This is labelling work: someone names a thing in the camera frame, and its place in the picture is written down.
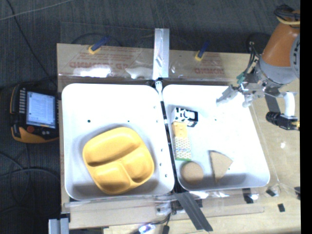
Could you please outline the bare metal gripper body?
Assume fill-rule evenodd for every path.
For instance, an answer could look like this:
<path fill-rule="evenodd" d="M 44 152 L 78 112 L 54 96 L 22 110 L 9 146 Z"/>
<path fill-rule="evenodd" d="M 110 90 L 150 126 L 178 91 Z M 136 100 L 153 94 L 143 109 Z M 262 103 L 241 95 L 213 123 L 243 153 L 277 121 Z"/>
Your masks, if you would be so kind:
<path fill-rule="evenodd" d="M 265 95 L 278 97 L 281 86 L 263 75 L 242 73 L 239 78 L 239 92 L 245 98 L 263 98 Z"/>

